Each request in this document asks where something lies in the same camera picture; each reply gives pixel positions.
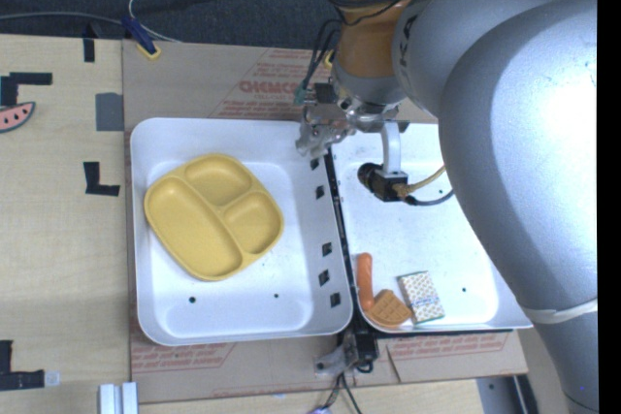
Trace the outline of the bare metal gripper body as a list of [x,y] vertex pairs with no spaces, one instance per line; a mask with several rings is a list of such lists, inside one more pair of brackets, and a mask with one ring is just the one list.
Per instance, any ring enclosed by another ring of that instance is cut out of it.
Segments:
[[334,82],[319,82],[307,91],[304,120],[312,126],[377,132],[384,121],[394,120],[399,103],[376,103]]

